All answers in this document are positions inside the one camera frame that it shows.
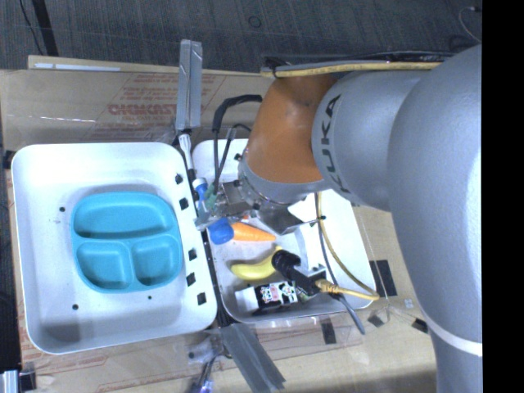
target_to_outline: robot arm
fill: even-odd
[[[431,71],[276,79],[236,187],[268,225],[332,188],[388,210],[441,392],[482,391],[481,46]]]

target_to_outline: cardboard sheet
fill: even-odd
[[[120,68],[114,67],[116,63],[107,66],[91,61],[87,66],[98,70],[75,70],[78,67],[72,64],[44,61],[31,65],[55,68],[0,75],[6,150],[53,142],[174,140],[177,68],[152,72],[152,66],[133,70],[127,65]],[[224,99],[254,91],[264,95],[271,82],[258,75],[206,70],[202,75],[201,127],[195,129],[193,141],[201,141],[206,131],[209,134],[215,110]],[[257,111],[256,103],[231,108],[224,117],[224,129],[237,122],[252,124]]]
[[[57,69],[56,61],[48,57],[29,59],[31,69],[46,62],[54,66],[0,74],[5,149],[16,151],[29,144],[54,142],[171,142],[177,92],[177,75],[170,71],[174,67],[155,72],[149,67],[133,70],[121,63],[76,61],[78,65],[121,70],[74,71]],[[202,84],[204,126],[196,132],[195,144],[199,136],[210,134],[212,115],[223,99],[243,93],[264,95],[271,81],[257,75],[206,72]],[[257,109],[256,104],[235,107],[224,124],[249,124]],[[47,355],[32,344],[25,329],[12,184],[9,171],[6,173],[22,364],[34,368],[38,388],[76,393],[186,391],[201,371],[201,363],[191,360],[189,353],[210,335],[208,332],[68,355]],[[411,327],[420,312],[391,216],[366,208],[355,209],[355,216],[369,259],[388,260],[398,291],[394,298],[381,299],[359,311],[368,333],[361,336],[345,313],[268,321],[254,329],[287,379],[287,391],[434,391],[431,340]],[[368,322],[373,314],[383,319],[384,326]],[[326,342],[326,322],[333,327],[335,342]],[[215,363],[213,379],[216,392],[249,391],[230,359]]]

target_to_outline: cable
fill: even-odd
[[[199,376],[198,380],[194,382],[191,385],[191,388],[188,393],[204,393],[211,391],[210,389],[210,375],[211,370],[213,369],[213,364],[215,363],[215,360],[220,356],[221,354],[216,354],[211,358],[211,360],[204,364],[202,367],[201,375]]]
[[[220,164],[219,164],[219,171],[215,175],[215,182],[216,182],[217,187],[218,187],[218,181],[220,179],[220,176],[222,175],[222,170],[224,170],[224,166],[226,164],[226,158],[228,157],[229,147],[231,146],[231,142],[235,139],[235,136],[236,136],[235,130],[237,128],[243,128],[247,132],[249,133],[251,132],[251,128],[249,128],[247,125],[244,125],[244,124],[235,124],[228,131],[228,136],[226,137],[227,138],[226,147],[224,148],[224,153],[222,154],[222,160],[220,161]]]
[[[309,75],[325,75],[328,73],[342,73],[346,71],[380,71],[380,70],[431,70],[439,66],[440,62],[351,62],[337,65],[324,65],[319,67],[299,68],[295,70],[262,70],[262,77],[304,77]]]
[[[320,292],[328,292],[332,294],[347,294],[348,296],[363,298],[365,300],[376,301],[380,298],[378,294],[365,294],[363,292],[350,290],[349,288],[340,287],[338,284],[328,281],[327,279],[317,279],[314,285]]]
[[[235,106],[235,105],[239,105],[241,103],[246,103],[246,102],[262,102],[262,97],[260,95],[251,95],[251,94],[241,95],[237,97],[230,97],[229,99],[225,99],[220,104],[220,106],[215,111],[215,115],[213,116],[213,126],[212,126],[211,131],[214,134],[213,135],[213,152],[214,152],[214,158],[215,158],[215,181],[213,182],[213,193],[215,195],[217,191],[219,190],[219,177],[220,177],[219,172],[221,173],[220,164],[219,164],[219,132],[220,132],[220,128],[222,127],[222,119],[224,117],[224,114],[226,113],[226,110],[230,106]],[[235,124],[233,126],[233,129],[237,127],[241,127],[241,126],[249,129],[249,127],[246,127],[243,124]]]
[[[316,207],[316,210],[317,210],[317,217],[321,217],[322,215],[318,212],[318,206],[319,206],[319,203],[318,203],[318,192],[316,192],[314,194],[314,199],[315,199],[315,207]],[[326,252],[326,247],[324,245],[323,235],[322,235],[322,231],[320,229],[320,226],[318,226],[318,239],[320,240],[320,248],[322,250],[322,255],[323,255],[323,258],[324,258],[324,262],[326,263],[327,271],[329,272],[329,275],[331,276],[333,282],[337,283],[337,279],[335,278],[335,274],[333,273],[331,265],[329,264],[328,253]],[[362,321],[360,320],[359,316],[356,314],[355,309],[353,309],[353,307],[351,307],[349,301],[346,300],[345,297],[342,294],[332,294],[332,293],[330,293],[329,296],[331,298],[337,300],[337,301],[340,301],[344,305],[344,307],[346,308],[347,312],[349,313],[349,315],[353,319],[353,322],[355,322],[356,327],[359,329],[359,332],[362,333],[363,335],[365,335],[366,331],[364,329],[364,325],[362,324]]]
[[[321,215],[323,215],[322,214],[321,200],[322,200],[322,194],[321,193],[315,194],[315,204],[316,204],[316,208],[317,208],[317,214],[318,214],[319,217]],[[335,249],[333,248],[333,245],[331,244],[331,241],[329,240],[328,233],[326,232],[326,227],[324,226],[323,220],[319,220],[318,221],[318,225],[319,225],[319,231],[322,233],[323,239],[326,241],[327,248],[331,252],[331,254],[333,256],[333,259],[338,263],[338,266],[340,266],[341,269],[344,271],[344,273],[346,273],[346,275],[348,277],[350,277],[359,287],[361,287],[362,289],[367,291],[369,293],[369,295],[366,295],[366,294],[363,294],[363,293],[360,293],[360,292],[357,292],[357,291],[353,291],[353,290],[347,290],[347,289],[341,288],[341,287],[338,287],[338,288],[330,287],[329,289],[330,290],[335,290],[335,292],[339,291],[339,292],[343,292],[345,294],[349,294],[351,296],[357,296],[357,297],[360,297],[360,298],[365,298],[367,300],[372,300],[372,301],[378,300],[380,298],[378,293],[375,290],[373,290],[371,287],[368,287],[366,284],[364,284],[362,281],[360,281],[342,263],[341,259],[338,257],[337,253],[335,252]]]
[[[478,43],[482,43],[482,41],[477,38],[474,34],[472,34],[472,32],[467,28],[467,26],[464,24],[464,21],[463,21],[463,18],[462,18],[462,14],[464,13],[464,11],[466,10],[469,10],[469,11],[473,11],[473,12],[482,12],[482,9],[479,9],[478,7],[474,7],[474,6],[468,6],[468,7],[464,7],[463,9],[460,10],[460,12],[458,13],[458,21],[460,22],[460,25],[464,28],[464,30],[466,31],[466,33],[472,37],[473,39],[475,39]]]
[[[385,51],[385,52],[365,52],[360,54],[268,54],[264,59],[272,61],[279,60],[279,64],[265,63],[265,66],[272,69],[291,63],[285,60],[347,60],[347,61],[445,61],[446,59],[456,55],[456,52],[449,51],[420,51],[420,50],[406,50],[406,51]]]
[[[24,14],[25,22],[29,26],[29,30],[31,31],[31,34],[33,35],[34,43],[36,44],[36,47],[38,48],[38,52],[42,56],[43,55],[42,48],[38,44],[38,39],[36,37],[36,33],[34,32],[33,26],[31,25],[31,22],[29,21],[29,18],[27,17],[27,13],[25,12],[24,3],[22,2],[22,0],[18,0],[18,1],[20,2],[20,8],[22,9],[22,13]]]

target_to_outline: blue bottle cap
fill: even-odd
[[[210,230],[211,241],[215,245],[221,245],[229,242],[234,236],[233,227],[228,222],[228,219],[223,217],[215,223],[212,223],[208,229]]]

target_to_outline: yellow cable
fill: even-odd
[[[319,192],[318,193],[318,198],[317,198],[317,208],[318,208],[318,216],[319,217],[322,217],[322,206],[321,206],[321,200],[322,200],[322,193]],[[337,287],[337,290],[338,292],[340,293],[344,293],[344,294],[348,294],[350,296],[357,296],[357,297],[360,297],[360,298],[365,298],[367,300],[372,300],[372,301],[375,301],[375,300],[378,300],[380,298],[380,296],[378,295],[378,293],[373,290],[371,287],[368,287],[366,284],[364,284],[362,281],[360,281],[355,275],[353,275],[351,273],[351,271],[348,270],[348,268],[342,263],[342,261],[340,260],[340,258],[338,257],[337,253],[335,252],[335,249],[333,248],[333,245],[331,244],[331,241],[329,240],[329,237],[328,237],[328,233],[326,232],[326,227],[324,226],[324,222],[323,222],[323,219],[319,220],[318,221],[318,224],[320,225],[320,229],[322,231],[322,236],[326,242],[326,245],[327,245],[327,248],[329,249],[329,251],[331,252],[332,256],[333,256],[333,259],[338,263],[338,266],[341,267],[341,269],[346,273],[346,275],[348,277],[350,277],[353,281],[355,281],[355,283],[361,287],[362,289],[364,289],[365,291],[367,291],[369,294],[363,294],[363,293],[360,293],[358,291],[353,291],[353,290],[350,290],[348,288],[342,288],[342,287],[339,287],[337,286],[336,284],[332,284],[334,287]]]
[[[272,71],[261,71],[260,74],[263,77],[302,77],[306,75],[325,75],[328,73],[362,70],[432,70],[440,64],[440,62],[363,62],[325,65],[299,70],[275,70],[274,73]]]

